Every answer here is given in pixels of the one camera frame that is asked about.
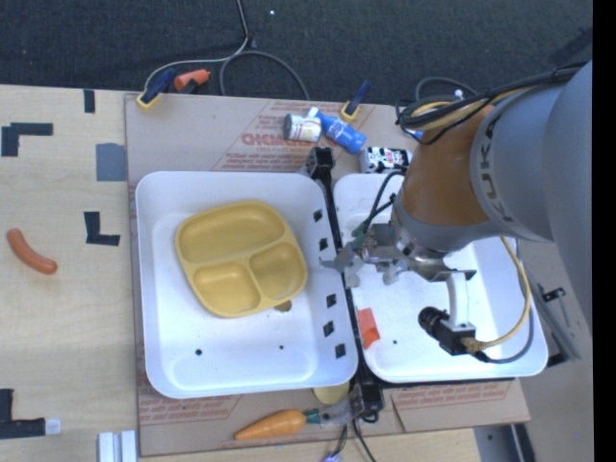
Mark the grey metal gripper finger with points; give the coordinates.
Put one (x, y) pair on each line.
(342, 259)
(355, 274)

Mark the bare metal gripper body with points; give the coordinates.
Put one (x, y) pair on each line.
(385, 246)

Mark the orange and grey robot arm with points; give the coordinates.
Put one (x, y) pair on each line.
(520, 161)

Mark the thin black rod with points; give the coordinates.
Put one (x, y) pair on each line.
(332, 210)

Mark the orange flat piece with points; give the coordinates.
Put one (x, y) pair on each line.
(368, 327)

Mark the black and white cow carton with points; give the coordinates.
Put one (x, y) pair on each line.
(387, 159)

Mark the white plastic tray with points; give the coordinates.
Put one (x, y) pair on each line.
(240, 354)
(418, 354)

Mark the yellow divided plate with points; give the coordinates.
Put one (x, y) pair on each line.
(236, 253)

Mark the blue bottle with white cap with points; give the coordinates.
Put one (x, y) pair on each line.
(344, 133)

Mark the yellow round thing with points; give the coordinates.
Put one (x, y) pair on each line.
(331, 393)

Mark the small white can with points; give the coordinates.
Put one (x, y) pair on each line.
(302, 128)

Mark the clear plastic bottle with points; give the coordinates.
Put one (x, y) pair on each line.
(337, 414)

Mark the orange carrot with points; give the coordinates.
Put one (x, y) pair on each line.
(274, 425)

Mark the brown cardboard board, red print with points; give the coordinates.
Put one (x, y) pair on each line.
(192, 133)

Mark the orange sausage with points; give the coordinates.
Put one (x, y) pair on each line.
(29, 255)

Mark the black cylinder on white bracket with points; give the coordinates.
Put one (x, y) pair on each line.
(450, 332)

